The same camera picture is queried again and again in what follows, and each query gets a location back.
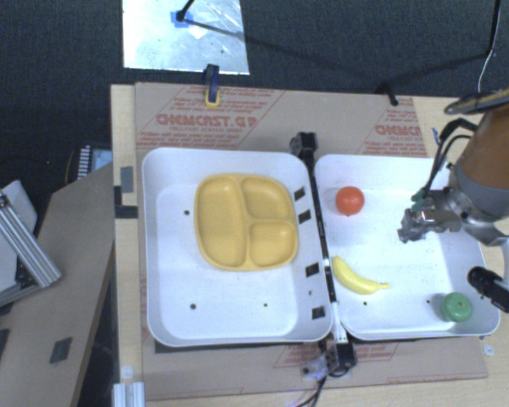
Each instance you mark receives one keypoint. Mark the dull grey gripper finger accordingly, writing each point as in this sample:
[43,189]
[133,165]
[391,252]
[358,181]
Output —
[408,218]
[409,235]

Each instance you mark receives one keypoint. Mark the yellow divided plate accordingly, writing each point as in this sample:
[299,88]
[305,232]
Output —
[246,221]

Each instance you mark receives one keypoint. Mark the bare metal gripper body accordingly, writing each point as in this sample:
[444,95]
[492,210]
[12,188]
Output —
[445,219]

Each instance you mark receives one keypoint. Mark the thin black and white rod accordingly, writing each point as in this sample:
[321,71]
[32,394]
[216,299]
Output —
[322,235]

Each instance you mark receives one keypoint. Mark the black cylinder on white bracket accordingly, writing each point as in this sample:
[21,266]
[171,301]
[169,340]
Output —
[497,280]

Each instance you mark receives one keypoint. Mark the brown cardboard board red print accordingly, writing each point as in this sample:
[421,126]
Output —
[254,117]

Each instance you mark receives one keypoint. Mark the green apple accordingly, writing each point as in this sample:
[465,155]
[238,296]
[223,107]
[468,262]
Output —
[456,307]

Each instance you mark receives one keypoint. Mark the yellow banana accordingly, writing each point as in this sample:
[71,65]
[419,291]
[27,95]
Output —
[352,278]

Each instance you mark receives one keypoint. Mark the orange ball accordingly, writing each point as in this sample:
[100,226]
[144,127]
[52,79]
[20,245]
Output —
[349,200]

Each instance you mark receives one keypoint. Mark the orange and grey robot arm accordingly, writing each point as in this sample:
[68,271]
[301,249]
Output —
[494,151]

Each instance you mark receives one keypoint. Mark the white plastic tray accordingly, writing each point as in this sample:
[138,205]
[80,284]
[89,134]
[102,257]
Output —
[407,261]
[220,303]

